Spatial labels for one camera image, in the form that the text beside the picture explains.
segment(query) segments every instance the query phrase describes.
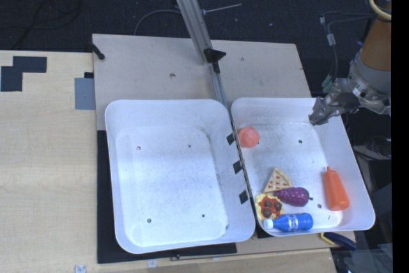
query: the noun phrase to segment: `yellow ring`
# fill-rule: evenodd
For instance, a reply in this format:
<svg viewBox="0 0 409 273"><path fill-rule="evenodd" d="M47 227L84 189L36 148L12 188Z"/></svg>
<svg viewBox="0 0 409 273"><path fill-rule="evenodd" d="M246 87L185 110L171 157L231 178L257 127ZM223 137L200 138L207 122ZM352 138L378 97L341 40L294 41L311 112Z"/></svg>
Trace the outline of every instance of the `yellow ring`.
<svg viewBox="0 0 409 273"><path fill-rule="evenodd" d="M381 18L385 20L392 20L392 14L385 13L383 10L381 10L379 6L375 4L374 0L368 0L368 1L373 11L377 13Z"/></svg>

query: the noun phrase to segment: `pizza slice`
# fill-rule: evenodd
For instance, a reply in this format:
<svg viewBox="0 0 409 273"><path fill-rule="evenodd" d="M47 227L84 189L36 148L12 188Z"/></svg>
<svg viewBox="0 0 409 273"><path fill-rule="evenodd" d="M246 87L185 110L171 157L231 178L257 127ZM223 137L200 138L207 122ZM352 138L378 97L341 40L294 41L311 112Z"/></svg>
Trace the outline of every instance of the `pizza slice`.
<svg viewBox="0 0 409 273"><path fill-rule="evenodd" d="M275 192L277 190L290 188L293 186L293 182L289 179L286 173L281 169L275 168L268 179L267 186L264 192Z"/></svg>

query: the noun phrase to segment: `white bottle cap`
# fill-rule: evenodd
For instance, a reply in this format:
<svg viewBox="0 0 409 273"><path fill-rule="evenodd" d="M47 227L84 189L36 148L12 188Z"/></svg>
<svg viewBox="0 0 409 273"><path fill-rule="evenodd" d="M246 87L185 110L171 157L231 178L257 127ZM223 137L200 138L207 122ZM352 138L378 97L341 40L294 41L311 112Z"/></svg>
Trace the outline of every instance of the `white bottle cap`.
<svg viewBox="0 0 409 273"><path fill-rule="evenodd" d="M273 220L272 219L265 219L263 221L264 229L271 230L273 228Z"/></svg>

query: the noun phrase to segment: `purple eggplant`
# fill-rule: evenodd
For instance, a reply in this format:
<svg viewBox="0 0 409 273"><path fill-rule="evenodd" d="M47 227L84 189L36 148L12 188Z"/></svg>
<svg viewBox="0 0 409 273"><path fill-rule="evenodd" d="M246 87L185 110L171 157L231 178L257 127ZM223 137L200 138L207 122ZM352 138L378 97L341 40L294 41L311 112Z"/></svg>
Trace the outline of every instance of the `purple eggplant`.
<svg viewBox="0 0 409 273"><path fill-rule="evenodd" d="M291 187L278 190L275 192L275 196L278 197L283 203L300 207L305 206L309 200L313 200L310 198L307 189L301 187Z"/></svg>

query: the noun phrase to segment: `orange ketchup bottle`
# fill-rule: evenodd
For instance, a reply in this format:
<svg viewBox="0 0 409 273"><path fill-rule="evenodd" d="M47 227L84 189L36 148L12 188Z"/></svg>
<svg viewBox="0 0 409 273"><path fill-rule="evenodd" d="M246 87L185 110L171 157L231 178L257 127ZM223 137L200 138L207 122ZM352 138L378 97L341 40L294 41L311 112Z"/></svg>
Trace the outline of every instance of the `orange ketchup bottle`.
<svg viewBox="0 0 409 273"><path fill-rule="evenodd" d="M324 187L327 195L328 207L331 210L344 210L349 207L350 200L337 171L327 166L324 173Z"/></svg>

